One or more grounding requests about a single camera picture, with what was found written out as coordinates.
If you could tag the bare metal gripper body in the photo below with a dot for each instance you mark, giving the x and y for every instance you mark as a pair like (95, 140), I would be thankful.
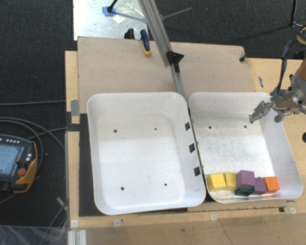
(293, 102)

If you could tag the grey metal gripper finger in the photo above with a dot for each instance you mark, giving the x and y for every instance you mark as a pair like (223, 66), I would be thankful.
(281, 116)
(259, 111)

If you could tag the white plastic tray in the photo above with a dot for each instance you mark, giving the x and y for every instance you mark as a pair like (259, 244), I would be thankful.
(234, 147)
(140, 157)

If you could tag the orange cube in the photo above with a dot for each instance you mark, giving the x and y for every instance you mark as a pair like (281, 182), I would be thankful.
(272, 183)

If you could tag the large purple cube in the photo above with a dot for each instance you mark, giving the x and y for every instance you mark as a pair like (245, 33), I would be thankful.
(245, 179)

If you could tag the small purple cube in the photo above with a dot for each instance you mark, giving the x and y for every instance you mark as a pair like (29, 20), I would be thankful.
(260, 185)

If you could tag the yellow cube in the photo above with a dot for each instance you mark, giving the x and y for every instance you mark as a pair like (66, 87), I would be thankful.
(231, 179)
(216, 181)

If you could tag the dark green block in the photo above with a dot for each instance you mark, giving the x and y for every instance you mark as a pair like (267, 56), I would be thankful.
(244, 192)

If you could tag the brown cardboard board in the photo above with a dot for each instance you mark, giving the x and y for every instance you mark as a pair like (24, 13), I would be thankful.
(132, 70)

